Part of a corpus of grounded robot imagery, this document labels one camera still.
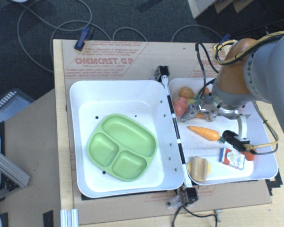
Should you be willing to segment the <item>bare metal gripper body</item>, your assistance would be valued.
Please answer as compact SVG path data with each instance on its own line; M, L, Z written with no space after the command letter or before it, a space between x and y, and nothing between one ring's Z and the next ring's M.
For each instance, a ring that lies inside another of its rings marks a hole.
M228 110L222 107L216 107L212 104L198 105L198 111L201 112L205 117L207 117L207 112L216 112L217 117L222 116L230 120L236 120L240 116L236 110Z

